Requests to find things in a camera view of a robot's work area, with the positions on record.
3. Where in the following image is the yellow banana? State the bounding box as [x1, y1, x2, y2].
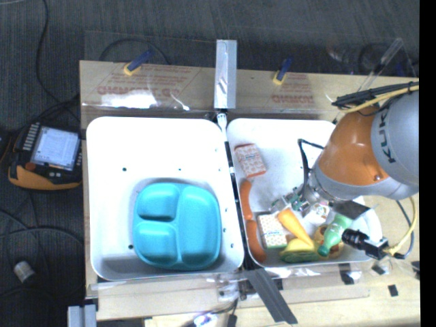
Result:
[279, 237, 320, 264]

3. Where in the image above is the yellow doughnut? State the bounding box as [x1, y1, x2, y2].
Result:
[313, 224, 345, 260]

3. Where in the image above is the green plastic bottle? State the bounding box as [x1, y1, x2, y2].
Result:
[317, 213, 354, 258]

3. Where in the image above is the black cylinder on white bracket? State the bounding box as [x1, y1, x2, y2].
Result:
[341, 198, 390, 261]

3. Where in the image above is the blue divided plate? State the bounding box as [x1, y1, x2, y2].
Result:
[131, 181, 223, 272]

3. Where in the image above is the white plastic tray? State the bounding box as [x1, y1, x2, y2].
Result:
[225, 117, 383, 270]
[85, 116, 245, 281]

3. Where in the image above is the brown cardboard board red print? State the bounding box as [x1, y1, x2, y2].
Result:
[78, 59, 420, 322]

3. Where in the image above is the orange toy carrot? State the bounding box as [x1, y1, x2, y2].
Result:
[277, 208, 315, 248]

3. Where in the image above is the orange and white carton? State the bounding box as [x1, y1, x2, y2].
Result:
[255, 213, 291, 250]
[234, 143, 268, 179]

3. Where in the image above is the small grey metal can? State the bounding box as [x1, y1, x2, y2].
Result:
[13, 260, 36, 283]

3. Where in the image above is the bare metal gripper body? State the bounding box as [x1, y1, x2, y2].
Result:
[270, 185, 328, 215]

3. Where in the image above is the orange toy sausage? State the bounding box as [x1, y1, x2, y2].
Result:
[245, 219, 268, 263]
[240, 179, 255, 221]

